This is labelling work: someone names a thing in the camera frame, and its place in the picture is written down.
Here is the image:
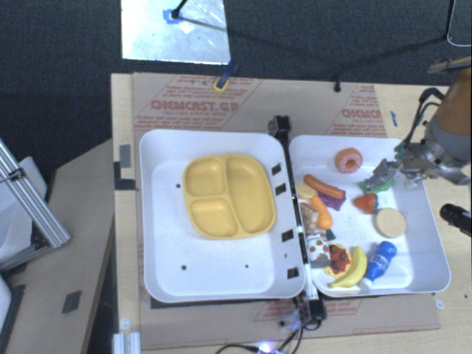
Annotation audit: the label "black block with thin wires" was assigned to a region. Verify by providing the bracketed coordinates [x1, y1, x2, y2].
[294, 296, 328, 328]
[267, 114, 293, 138]

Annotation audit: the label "black cylinder on white bracket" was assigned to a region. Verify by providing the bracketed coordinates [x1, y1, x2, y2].
[440, 203, 472, 237]

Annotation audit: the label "red strawberry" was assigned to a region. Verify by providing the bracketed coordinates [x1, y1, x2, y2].
[353, 192, 380, 215]

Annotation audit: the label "orange carrot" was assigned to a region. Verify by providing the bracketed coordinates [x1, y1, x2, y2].
[310, 194, 336, 240]

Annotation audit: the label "thin black and white rod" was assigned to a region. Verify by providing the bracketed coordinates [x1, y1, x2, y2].
[278, 131, 317, 304]

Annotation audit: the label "green lettuce leaf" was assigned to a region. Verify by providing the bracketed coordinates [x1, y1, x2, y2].
[358, 176, 396, 195]

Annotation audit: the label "large tan round biscuit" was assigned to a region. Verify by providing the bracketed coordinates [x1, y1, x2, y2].
[375, 207, 408, 240]

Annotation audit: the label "brown cardboard board red print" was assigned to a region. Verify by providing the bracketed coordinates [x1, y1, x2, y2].
[131, 72, 442, 350]

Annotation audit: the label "white plastic tray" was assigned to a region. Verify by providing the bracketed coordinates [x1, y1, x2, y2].
[139, 128, 308, 304]
[288, 134, 452, 299]

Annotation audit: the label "purple grapes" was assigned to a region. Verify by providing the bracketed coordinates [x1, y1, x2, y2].
[318, 191, 347, 212]

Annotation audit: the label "yellow divided plate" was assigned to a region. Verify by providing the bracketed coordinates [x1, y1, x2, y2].
[182, 153, 278, 240]

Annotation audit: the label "pink doughnut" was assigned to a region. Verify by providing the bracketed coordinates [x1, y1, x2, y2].
[334, 147, 364, 174]

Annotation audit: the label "blue bottle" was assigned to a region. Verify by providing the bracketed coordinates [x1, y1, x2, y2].
[360, 240, 398, 289]

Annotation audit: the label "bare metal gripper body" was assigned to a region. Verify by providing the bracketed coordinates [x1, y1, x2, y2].
[396, 142, 471, 187]

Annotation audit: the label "yellow banana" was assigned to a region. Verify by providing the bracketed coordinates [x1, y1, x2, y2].
[327, 245, 369, 289]

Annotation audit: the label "pizza slice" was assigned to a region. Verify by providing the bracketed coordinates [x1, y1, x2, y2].
[323, 243, 353, 278]

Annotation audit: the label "small tan round biscuit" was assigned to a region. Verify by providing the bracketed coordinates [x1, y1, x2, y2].
[296, 182, 315, 201]

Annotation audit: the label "white strawberry print carton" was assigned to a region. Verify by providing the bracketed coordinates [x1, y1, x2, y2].
[305, 234, 332, 271]

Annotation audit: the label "red sausage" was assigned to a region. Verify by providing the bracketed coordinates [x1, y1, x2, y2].
[302, 173, 347, 200]

